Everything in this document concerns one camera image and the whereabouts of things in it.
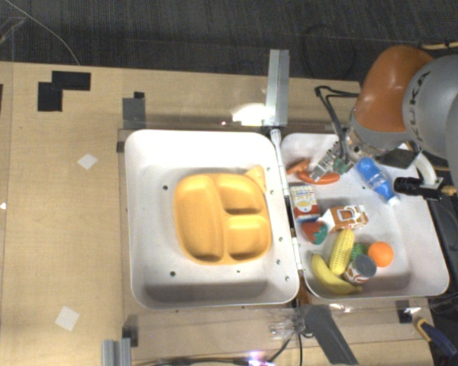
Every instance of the plastic container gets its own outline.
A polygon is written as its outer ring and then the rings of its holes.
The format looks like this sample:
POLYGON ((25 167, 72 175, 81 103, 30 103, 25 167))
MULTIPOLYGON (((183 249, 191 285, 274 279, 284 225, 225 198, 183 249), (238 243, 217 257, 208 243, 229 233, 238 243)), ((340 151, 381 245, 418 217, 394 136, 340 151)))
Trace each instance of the plastic container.
POLYGON ((382 195, 389 205, 394 206, 398 203, 398 197, 394 194, 389 180, 370 157, 363 157, 358 161, 356 170, 366 185, 376 193, 382 195))

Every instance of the white tray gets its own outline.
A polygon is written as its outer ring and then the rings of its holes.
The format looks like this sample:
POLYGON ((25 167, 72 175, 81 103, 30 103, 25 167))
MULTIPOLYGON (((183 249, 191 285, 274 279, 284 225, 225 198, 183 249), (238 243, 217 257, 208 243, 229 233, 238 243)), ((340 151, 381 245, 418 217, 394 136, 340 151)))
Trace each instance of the white tray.
MULTIPOLYGON (((328 134, 290 134, 282 142, 282 156, 286 165, 297 159, 311 158, 311 168, 337 140, 328 134)), ((398 176, 418 176, 414 167, 404 171, 390 167, 380 168, 390 181, 398 176)), ((295 176, 289 182, 300 182, 295 176)), ((345 298, 436 296, 448 287, 449 275, 436 230, 422 197, 400 195, 400 204, 390 207, 376 192, 364 187, 355 169, 343 175, 338 183, 313 186, 321 212, 333 206, 364 204, 369 223, 356 231, 357 242, 385 241, 394 249, 395 257, 386 268, 378 268, 374 278, 363 285, 363 292, 345 298)), ((342 300, 323 287, 311 271, 313 253, 329 258, 337 233, 331 233, 315 246, 297 226, 299 251, 308 286, 319 297, 342 300)))
POLYGON ((152 308, 286 303, 298 291, 289 220, 276 154, 257 133, 139 130, 125 145, 131 287, 152 308), (262 258, 199 265, 182 252, 173 192, 187 175, 265 169, 273 243, 262 258))

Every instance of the white bottle cap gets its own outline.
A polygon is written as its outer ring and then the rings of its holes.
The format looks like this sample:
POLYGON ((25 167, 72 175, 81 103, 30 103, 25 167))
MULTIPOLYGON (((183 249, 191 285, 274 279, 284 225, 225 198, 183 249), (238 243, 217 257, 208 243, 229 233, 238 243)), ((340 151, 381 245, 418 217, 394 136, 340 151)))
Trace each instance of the white bottle cap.
POLYGON ((388 202, 387 202, 390 206, 395 206, 396 204, 400 203, 400 199, 398 199, 398 196, 397 195, 394 195, 393 197, 391 197, 388 202))

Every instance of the dark background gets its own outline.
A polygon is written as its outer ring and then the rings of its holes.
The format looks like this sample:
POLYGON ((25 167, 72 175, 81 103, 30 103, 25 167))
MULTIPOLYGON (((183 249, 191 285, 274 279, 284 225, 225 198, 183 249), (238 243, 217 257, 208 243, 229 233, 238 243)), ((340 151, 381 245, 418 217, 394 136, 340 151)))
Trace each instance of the dark background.
MULTIPOLYGON (((266 75, 274 48, 290 50, 292 77, 362 81, 391 45, 458 40, 458 0, 10 1, 58 33, 86 66, 266 75)), ((0 25, 23 16, 0 0, 0 25)), ((74 63, 30 19, 0 47, 0 60, 74 63)), ((454 199, 431 205, 452 277, 431 307, 458 348, 458 220, 451 220, 457 208, 454 199)), ((433 353, 436 364, 445 364, 433 353)))

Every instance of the yellow corn cob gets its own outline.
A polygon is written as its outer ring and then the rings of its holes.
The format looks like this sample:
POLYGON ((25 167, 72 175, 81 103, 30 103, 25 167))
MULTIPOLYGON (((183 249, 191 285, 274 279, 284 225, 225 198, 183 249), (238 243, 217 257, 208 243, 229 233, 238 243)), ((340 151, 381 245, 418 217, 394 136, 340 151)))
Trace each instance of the yellow corn cob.
POLYGON ((350 263, 351 251, 353 250, 354 233, 352 230, 341 230, 334 242, 329 269, 335 275, 341 275, 346 271, 350 263))

